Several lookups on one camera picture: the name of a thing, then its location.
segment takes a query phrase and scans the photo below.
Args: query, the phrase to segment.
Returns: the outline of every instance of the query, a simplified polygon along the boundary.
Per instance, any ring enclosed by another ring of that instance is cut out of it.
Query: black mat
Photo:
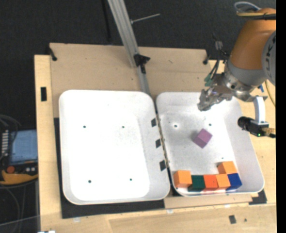
[[[114,203],[114,204],[96,204],[96,205],[75,205],[69,202],[64,196],[63,189],[62,189],[60,135],[59,135],[59,119],[58,118],[54,118],[54,125],[55,125],[55,136],[56,136],[56,149],[57,149],[57,162],[58,162],[62,218],[164,209],[163,200],[130,202],[130,203]]]

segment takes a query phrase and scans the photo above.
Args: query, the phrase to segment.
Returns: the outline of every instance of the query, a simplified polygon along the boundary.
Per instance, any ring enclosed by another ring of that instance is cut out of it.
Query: purple block
[[[198,135],[194,138],[194,143],[196,143],[198,146],[200,146],[202,149],[206,146],[206,144],[211,139],[212,134],[210,134],[205,129],[202,129]]]

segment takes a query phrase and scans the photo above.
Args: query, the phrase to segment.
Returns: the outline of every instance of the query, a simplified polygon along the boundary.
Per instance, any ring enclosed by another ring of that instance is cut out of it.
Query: orange and black device
[[[14,185],[38,177],[36,130],[0,134],[0,184]]]

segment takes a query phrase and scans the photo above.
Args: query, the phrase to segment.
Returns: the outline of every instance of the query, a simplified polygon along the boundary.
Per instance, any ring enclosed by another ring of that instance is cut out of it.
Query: dark floor
[[[111,33],[108,39],[101,1],[0,0],[0,114],[36,129],[33,57],[47,54],[50,42],[121,45],[105,1]],[[160,13],[159,17],[133,24],[139,46],[206,49],[215,59],[212,33],[230,51],[245,22],[235,15],[233,5],[237,1],[276,9],[276,0],[125,0],[125,3],[131,19]],[[35,189],[34,183],[11,189],[23,210],[23,218],[36,215]],[[0,190],[0,224],[16,219],[15,199],[8,190]],[[21,227],[21,232],[30,231]]]

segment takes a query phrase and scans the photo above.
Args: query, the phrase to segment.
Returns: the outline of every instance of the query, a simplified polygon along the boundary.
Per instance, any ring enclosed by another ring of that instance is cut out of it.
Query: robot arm
[[[275,85],[276,10],[260,9],[246,2],[238,2],[235,7],[239,16],[249,20],[228,55],[224,72],[216,73],[218,60],[206,77],[209,88],[202,90],[198,109],[207,111],[212,105],[231,100],[233,96],[244,102],[253,102],[258,116],[255,120],[240,118],[238,125],[257,136],[275,137],[264,121],[265,107],[259,106],[259,101],[267,97],[252,96],[251,92],[267,79]],[[221,42],[215,40],[216,49],[224,54]]]

